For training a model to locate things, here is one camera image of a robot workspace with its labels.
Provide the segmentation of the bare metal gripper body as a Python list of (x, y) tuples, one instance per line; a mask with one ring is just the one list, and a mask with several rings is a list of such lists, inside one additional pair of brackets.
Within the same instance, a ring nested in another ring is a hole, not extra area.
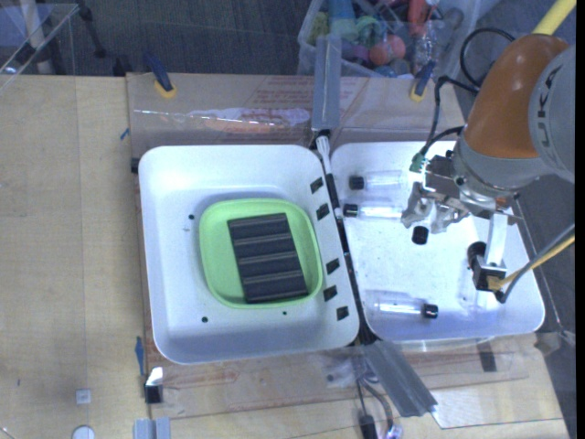
[(456, 154), (436, 155), (429, 160), (422, 186), (424, 195), (433, 203), (438, 201), (466, 209), (468, 216), (489, 220), (493, 215), (500, 215), (519, 220), (512, 210), (516, 192), (486, 183)]

